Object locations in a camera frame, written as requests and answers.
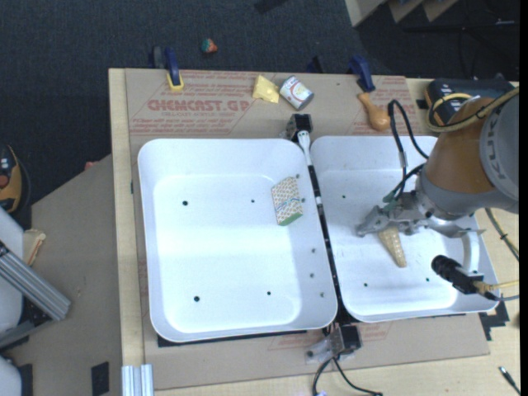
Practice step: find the beige ice cream cone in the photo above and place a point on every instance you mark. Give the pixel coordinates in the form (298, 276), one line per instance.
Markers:
(395, 248)

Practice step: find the brown cardboard board red print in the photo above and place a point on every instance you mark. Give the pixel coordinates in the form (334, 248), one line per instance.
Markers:
(231, 363)

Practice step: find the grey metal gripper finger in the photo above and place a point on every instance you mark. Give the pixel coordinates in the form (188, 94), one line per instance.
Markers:
(373, 220)
(413, 227)

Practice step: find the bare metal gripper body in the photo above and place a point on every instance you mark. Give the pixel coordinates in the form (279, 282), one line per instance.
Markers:
(406, 209)

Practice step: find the white plastic tray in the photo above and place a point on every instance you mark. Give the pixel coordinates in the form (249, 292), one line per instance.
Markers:
(371, 291)
(231, 254)

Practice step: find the black cylinder on white bracket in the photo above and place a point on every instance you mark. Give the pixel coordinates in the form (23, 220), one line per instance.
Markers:
(451, 271)

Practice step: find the patterned white and green carton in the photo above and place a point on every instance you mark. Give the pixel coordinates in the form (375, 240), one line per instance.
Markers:
(287, 200)

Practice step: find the white can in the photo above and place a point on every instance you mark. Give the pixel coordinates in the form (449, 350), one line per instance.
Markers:
(296, 93)

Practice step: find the thin black and white rod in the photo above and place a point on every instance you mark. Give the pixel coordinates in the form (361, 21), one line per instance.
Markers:
(319, 196)

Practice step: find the green and orange toy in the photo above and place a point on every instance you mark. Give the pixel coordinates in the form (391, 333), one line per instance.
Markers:
(209, 45)

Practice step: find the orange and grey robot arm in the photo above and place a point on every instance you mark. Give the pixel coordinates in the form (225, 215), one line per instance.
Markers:
(462, 167)

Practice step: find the yellow cheese wedge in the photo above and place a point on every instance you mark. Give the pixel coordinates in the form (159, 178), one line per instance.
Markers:
(265, 90)

